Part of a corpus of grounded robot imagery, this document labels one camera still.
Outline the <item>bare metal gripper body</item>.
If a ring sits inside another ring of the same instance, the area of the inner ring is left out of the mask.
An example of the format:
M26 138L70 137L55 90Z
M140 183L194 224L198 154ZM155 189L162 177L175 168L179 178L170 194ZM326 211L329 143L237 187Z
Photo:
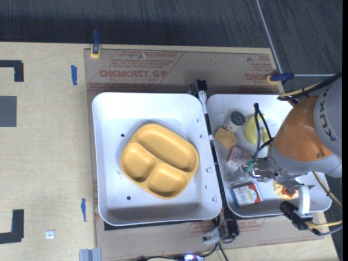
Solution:
M275 180L279 175L278 172L271 170L271 162L269 158L258 158L254 163L250 176L257 182L268 182Z

